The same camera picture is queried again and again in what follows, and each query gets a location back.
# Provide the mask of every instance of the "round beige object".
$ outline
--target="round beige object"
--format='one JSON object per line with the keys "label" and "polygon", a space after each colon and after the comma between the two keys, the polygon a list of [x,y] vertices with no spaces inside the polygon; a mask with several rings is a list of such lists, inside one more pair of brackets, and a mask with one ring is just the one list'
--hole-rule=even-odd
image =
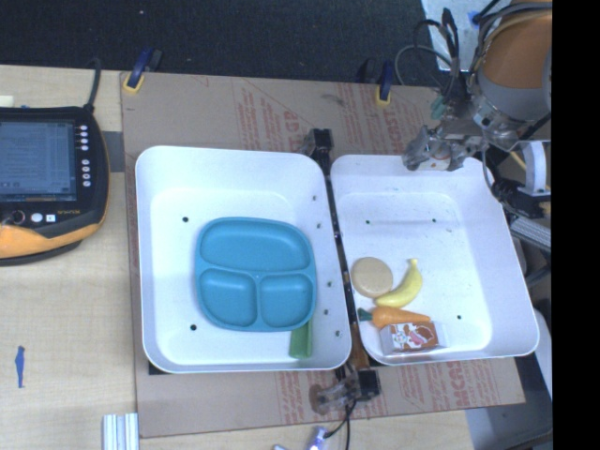
{"label": "round beige object", "polygon": [[390,267],[374,257],[365,257],[354,262],[350,279],[356,291],[369,298],[388,293],[392,290],[394,282]]}

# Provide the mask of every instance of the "black floor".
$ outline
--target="black floor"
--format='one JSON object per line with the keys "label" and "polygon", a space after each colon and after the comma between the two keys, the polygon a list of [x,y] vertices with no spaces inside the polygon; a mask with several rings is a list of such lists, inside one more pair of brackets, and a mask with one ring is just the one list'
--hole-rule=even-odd
{"label": "black floor", "polygon": [[420,0],[0,0],[0,15],[0,65],[123,70],[150,46],[162,72],[337,82],[425,18]]}

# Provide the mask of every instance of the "snack package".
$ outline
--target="snack package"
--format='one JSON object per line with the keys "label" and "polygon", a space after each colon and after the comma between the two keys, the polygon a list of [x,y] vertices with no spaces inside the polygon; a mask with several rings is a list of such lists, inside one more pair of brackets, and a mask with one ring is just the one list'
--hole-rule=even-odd
{"label": "snack package", "polygon": [[443,332],[435,322],[409,322],[386,325],[379,332],[385,355],[419,352],[445,347]]}

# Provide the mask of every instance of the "black and orange device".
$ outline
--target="black and orange device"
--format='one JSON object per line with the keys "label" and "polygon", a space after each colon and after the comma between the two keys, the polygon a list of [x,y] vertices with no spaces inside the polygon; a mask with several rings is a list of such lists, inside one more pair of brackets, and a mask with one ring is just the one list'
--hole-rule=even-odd
{"label": "black and orange device", "polygon": [[64,253],[106,217],[110,163],[83,107],[0,109],[0,266]]}

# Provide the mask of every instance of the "cardboard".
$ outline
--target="cardboard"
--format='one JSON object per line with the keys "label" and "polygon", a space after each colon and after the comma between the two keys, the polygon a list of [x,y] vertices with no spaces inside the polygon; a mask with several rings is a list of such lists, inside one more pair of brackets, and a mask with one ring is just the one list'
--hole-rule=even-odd
{"label": "cardboard", "polygon": [[[377,85],[290,82],[148,73],[137,94],[122,91],[126,152],[127,224],[140,434],[187,433],[339,421],[342,412],[316,413],[315,385],[337,382],[333,371],[164,374],[143,351],[134,166],[158,144],[246,150],[298,151],[311,128],[331,128],[332,158],[400,154],[424,124],[436,94]],[[513,358],[377,367],[382,394],[357,405],[352,418],[443,412],[522,403]]]}

